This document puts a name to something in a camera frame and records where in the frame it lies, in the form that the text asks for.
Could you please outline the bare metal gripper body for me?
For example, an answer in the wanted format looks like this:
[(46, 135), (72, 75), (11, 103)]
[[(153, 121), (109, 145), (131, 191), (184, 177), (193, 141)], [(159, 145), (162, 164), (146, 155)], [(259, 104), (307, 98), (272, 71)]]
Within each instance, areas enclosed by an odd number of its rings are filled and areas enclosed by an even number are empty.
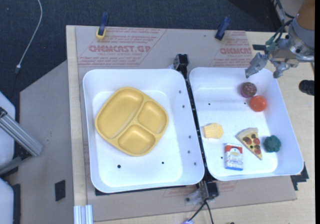
[(268, 60), (297, 66), (301, 62), (313, 63), (315, 61), (314, 48), (300, 39), (283, 38), (267, 51)]

